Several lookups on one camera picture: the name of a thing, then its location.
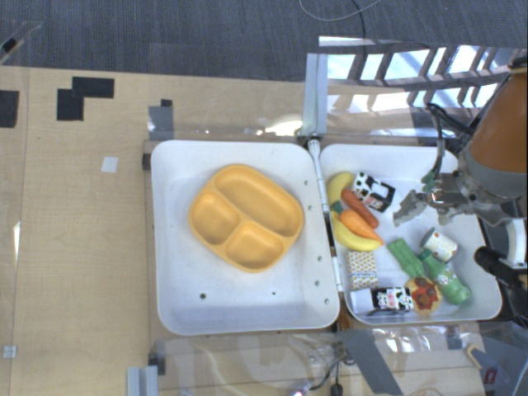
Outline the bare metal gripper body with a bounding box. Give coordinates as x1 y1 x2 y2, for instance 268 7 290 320
426 172 480 219

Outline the white can with orange dots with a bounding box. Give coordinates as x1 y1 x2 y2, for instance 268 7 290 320
419 229 460 264

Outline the white plastic tray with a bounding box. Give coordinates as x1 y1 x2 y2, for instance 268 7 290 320
318 143 504 327
149 139 342 337

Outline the light green ribbed bottle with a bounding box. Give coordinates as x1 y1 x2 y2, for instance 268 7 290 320
386 238 427 281

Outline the slim orange carrot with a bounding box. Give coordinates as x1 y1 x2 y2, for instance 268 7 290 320
341 188 380 230

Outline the thick orange carrot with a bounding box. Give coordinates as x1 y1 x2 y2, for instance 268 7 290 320
330 200 385 246

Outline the green bottle with label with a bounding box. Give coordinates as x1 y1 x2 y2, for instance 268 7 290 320
417 248 472 306

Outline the yellow patterned packet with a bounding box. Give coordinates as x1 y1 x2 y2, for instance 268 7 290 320
345 250 380 292

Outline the yellow banana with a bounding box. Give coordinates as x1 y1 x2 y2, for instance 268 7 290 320
326 172 384 252

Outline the pizza slice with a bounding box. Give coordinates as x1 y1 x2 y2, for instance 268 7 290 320
403 276 443 318

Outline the long cow print carton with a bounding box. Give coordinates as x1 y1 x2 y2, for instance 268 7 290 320
349 286 415 314

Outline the orange divided plate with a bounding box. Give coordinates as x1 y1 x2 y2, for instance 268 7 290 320
187 163 306 274

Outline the black cylinder on white bracket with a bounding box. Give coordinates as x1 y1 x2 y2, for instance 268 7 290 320
474 217 528 289

